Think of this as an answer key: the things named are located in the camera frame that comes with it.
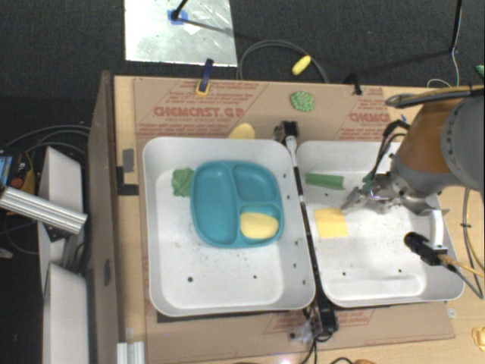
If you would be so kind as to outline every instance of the wooden table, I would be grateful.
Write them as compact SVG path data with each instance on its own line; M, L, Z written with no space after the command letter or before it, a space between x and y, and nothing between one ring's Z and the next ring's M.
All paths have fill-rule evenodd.
M385 97L402 92L417 93L425 89L418 88L384 88ZM134 89L133 77L115 77L114 79L114 111L115 111L115 133L117 163L123 160L123 151L129 147L136 147L135 138L135 111L134 111ZM391 118L399 117L404 113L408 120L411 120L416 108L406 112L390 110ZM125 174L124 182L137 184L138 174L134 172ZM458 259L467 262L463 242L462 227L462 200L463 188L450 187L444 190L440 196L442 207L450 209L446 215L446 223L458 255ZM471 193L468 206L471 239L474 247L483 260L483 203L476 192ZM118 290L122 295L122 313L124 325L129 325L127 341L145 340L145 310L143 298L143 273L142 273L142 250L139 229L139 197L119 196L118 197L118 218L119 228L119 265L117 274L119 285ZM359 347L346 350L328 350L318 355L319 363L328 363L340 356L347 356L351 360L369 359L379 364L401 364L411 362L428 362L442 364L458 363L485 363L485 353L479 351L471 338L471 330L476 327L485 326L485 306L476 296L465 288L463 295L448 303L450 310L454 310L456 317L452 320L456 337L451 340L437 340L423 343L394 344L379 347ZM398 328L390 320L390 328ZM261 364L298 363L304 358L303 353L268 356L244 360L222 360L220 364L235 362L254 362Z

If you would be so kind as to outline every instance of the black floor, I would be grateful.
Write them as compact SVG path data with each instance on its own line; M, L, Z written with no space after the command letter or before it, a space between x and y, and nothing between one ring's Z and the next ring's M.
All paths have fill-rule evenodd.
M308 50L330 80L362 84L455 84L449 47L456 0L230 0L238 56L255 40L285 39ZM198 77L200 67L124 60L124 0L0 0L0 146L31 130L89 125L99 76ZM483 0L464 0L456 48L462 83L483 82ZM295 80L294 55L264 49L245 63L249 80ZM234 78L216 68L213 77ZM319 82L308 69L301 81ZM36 140L24 140L22 149ZM80 141L67 140L80 144ZM21 219L9 218L14 227ZM33 228L12 232L35 249ZM5 235L0 247L12 250ZM42 298L36 257L0 259L0 363L40 362Z

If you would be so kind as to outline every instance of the multimeter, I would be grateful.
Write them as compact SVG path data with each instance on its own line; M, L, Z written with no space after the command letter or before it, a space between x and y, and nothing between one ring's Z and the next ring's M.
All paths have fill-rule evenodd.
M32 163L25 152L19 149L0 148L0 185L30 194L36 192Z

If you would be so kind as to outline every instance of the blue plate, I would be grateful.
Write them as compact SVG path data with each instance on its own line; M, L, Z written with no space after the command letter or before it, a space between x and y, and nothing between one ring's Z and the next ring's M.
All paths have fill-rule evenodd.
M275 241L283 231L280 189L268 169L250 162L217 161L199 166L192 176L190 208L197 234L213 246L243 248ZM280 226L268 239L251 239L240 230L240 216L257 212Z

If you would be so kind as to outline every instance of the white tray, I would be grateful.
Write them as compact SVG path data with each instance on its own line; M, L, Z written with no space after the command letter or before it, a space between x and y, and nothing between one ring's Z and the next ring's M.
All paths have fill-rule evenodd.
M395 152L394 144L390 152ZM404 244L404 236L415 231L430 232L427 218L404 207L385 215L369 207L346 216L348 236L321 239L314 210L339 208L355 186L374 167L379 143L306 142L297 152L308 219L314 239L323 289L328 298L342 307L376 306L436 300L452 300L464 289L463 281L443 267L431 267ZM390 160L380 165L388 171ZM305 173L342 175L344 191L305 184ZM429 203L439 208L436 196ZM444 246L455 257L445 226Z
M173 171L205 162L238 160L275 176L284 229L274 243L223 249L203 242L192 224L189 198L175 197ZM302 309L315 284L293 164L272 140L160 137L143 150L149 242L149 286L155 308L169 316Z

